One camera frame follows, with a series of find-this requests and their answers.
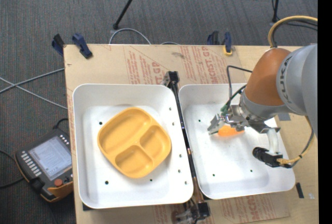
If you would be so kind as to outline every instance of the gray carpet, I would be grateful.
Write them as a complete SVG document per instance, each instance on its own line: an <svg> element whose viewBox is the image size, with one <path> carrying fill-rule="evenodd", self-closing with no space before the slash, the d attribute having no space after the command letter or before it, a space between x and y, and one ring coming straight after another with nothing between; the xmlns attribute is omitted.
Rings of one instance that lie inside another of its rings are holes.
<svg viewBox="0 0 332 224"><path fill-rule="evenodd" d="M0 77L18 83L63 68L63 58L52 48L59 33L66 44L81 33L89 44L108 44L128 0L0 0ZM318 0L280 0L278 17L317 17ZM217 30L220 39L229 31L233 45L269 45L272 0L133 0L119 29L141 32L152 44L174 42L205 45ZM285 25L276 33L278 45L304 46L317 42L317 31ZM117 33L112 44L146 44L133 31ZM0 80L0 91L10 84ZM64 72L21 87L66 107ZM40 138L61 118L64 108L19 88L0 93L0 150L15 151ZM67 122L60 125L68 132ZM0 185L20 177L6 155L0 153ZM0 222L75 223L73 195L48 204L26 181L0 189Z"/></svg>

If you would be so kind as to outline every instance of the yellow cable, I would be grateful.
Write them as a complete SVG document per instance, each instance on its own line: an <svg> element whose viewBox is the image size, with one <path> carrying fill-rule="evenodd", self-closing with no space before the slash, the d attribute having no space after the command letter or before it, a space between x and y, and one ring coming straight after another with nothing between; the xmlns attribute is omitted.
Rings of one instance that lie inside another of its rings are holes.
<svg viewBox="0 0 332 224"><path fill-rule="evenodd" d="M310 141L310 143L309 143L308 148L307 148L307 149L306 149L301 155L297 156L296 158L291 159L291 160L277 159L276 161L279 162L280 165L282 165L282 164L293 163L293 162L295 162L295 161L298 161L298 160L302 159L302 158L308 153L309 149L310 149L311 146L313 145L313 139L314 139L314 137L312 137L312 139L311 139L311 141Z"/></svg>
<svg viewBox="0 0 332 224"><path fill-rule="evenodd" d="M276 42L274 40L274 33L279 28L282 24L284 23L289 23L291 21L312 21L316 24L318 24L318 19L313 18L313 17L308 17L308 16L291 16L288 18L284 18L276 22L270 29L269 34L268 34L268 41L270 44L270 48L276 48Z"/></svg>

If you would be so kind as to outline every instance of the blue clamp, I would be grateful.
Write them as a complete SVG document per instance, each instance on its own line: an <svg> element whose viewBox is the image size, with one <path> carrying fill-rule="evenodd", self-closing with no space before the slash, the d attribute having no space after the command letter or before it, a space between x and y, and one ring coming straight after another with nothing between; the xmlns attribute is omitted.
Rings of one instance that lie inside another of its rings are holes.
<svg viewBox="0 0 332 224"><path fill-rule="evenodd" d="M59 34L54 36L53 41L52 41L52 46L63 57L64 42Z"/></svg>
<svg viewBox="0 0 332 224"><path fill-rule="evenodd" d="M223 40L222 45L226 46L226 52L227 53L232 53L232 38L230 36L230 32L225 33L225 39Z"/></svg>
<svg viewBox="0 0 332 224"><path fill-rule="evenodd" d="M92 52L89 50L83 36L79 33L75 33L72 37L73 42L79 46L80 49L80 53L85 57L85 58L89 58L90 56L92 56Z"/></svg>

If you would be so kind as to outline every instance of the black cable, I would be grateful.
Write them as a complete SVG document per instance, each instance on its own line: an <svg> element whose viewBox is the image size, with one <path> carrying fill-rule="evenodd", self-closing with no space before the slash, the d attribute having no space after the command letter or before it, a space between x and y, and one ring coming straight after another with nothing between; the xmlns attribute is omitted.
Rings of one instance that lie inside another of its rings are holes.
<svg viewBox="0 0 332 224"><path fill-rule="evenodd" d="M11 158L12 160L14 160L14 162L16 162L15 159L14 159L10 154L8 154L7 152L5 152L5 151L3 151L3 150L0 150L0 152L3 153L3 154L5 154L5 155L7 155L9 158ZM8 183L8 184L5 184L5 185L0 185L0 189L2 189L2 188L6 188L6 187L9 187L9 186L12 186L12 185L14 185L14 184L17 184L17 183L19 183L21 180L24 180L24 178L22 177L22 178L19 178L19 179L17 179L17 180L12 181L11 183Z"/></svg>
<svg viewBox="0 0 332 224"><path fill-rule="evenodd" d="M187 210L187 202L183 203L183 208L185 209L185 211Z"/></svg>
<svg viewBox="0 0 332 224"><path fill-rule="evenodd" d="M55 217L55 215L54 215L54 213L53 213L53 210L52 210L52 208L51 208L51 206L50 206L49 203L48 203L48 207L49 207L49 209L50 209L50 211L51 211L51 215L52 215L53 222L54 222L55 224L58 224L57 219L56 219L56 217Z"/></svg>
<svg viewBox="0 0 332 224"><path fill-rule="evenodd" d="M231 100L232 100L232 99L233 99L238 93L241 93L241 92L242 92L242 89L244 89L245 86L246 86L246 85L244 85L244 86L243 86L242 88L240 88L236 93L232 94L232 82L231 82L231 79L230 79L229 68L235 68L235 69L238 69L238 70L242 70L242 71L246 71L246 72L252 73L251 70L244 69L244 68L241 68L241 67L237 67L237 66L234 66L234 65L228 65L228 66L226 67L227 78L228 78L228 85L229 85L229 100L228 100L227 103L225 104L225 105L227 105L227 108L229 108Z"/></svg>
<svg viewBox="0 0 332 224"><path fill-rule="evenodd" d="M59 121L57 122L57 124L56 124L55 126L53 126L53 129L57 129L58 126L59 126L59 124L60 124L62 121L65 121L65 120L68 121L68 118L62 118L61 120L59 120Z"/></svg>
<svg viewBox="0 0 332 224"><path fill-rule="evenodd" d="M275 11L275 7L274 7L274 0L272 0L272 8L273 8L273 11ZM317 24L313 24L309 21L301 21L302 23L306 23L308 25L312 25L312 26L318 26ZM314 27L309 27L309 26L305 26L305 25L299 25L299 24L291 24L291 23L287 23L287 25L290 25L290 26L299 26L299 27L306 27L308 29L312 29L312 30L315 30L315 31L318 31L318 29L315 29Z"/></svg>

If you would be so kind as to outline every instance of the yellow plate compartment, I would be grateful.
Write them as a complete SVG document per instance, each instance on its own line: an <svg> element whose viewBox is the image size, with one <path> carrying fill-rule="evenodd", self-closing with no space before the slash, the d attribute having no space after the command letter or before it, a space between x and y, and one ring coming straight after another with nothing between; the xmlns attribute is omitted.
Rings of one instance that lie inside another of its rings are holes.
<svg viewBox="0 0 332 224"><path fill-rule="evenodd" d="M129 107L103 125L98 146L117 170L128 177L141 178L168 156L172 143L149 113Z"/></svg>

